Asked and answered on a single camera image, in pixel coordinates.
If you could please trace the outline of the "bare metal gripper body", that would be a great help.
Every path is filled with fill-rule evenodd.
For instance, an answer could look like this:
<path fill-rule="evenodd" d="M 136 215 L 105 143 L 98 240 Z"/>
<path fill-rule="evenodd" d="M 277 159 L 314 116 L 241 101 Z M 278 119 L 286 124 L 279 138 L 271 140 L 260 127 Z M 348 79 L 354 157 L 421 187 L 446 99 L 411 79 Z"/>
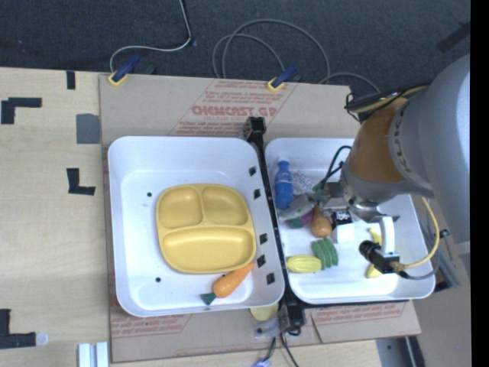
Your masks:
<path fill-rule="evenodd" d="M 341 181 L 327 182 L 323 192 L 322 209 L 331 212 L 346 209 L 364 222 L 379 220 L 377 204 L 356 194 L 348 184 L 344 185 Z"/>

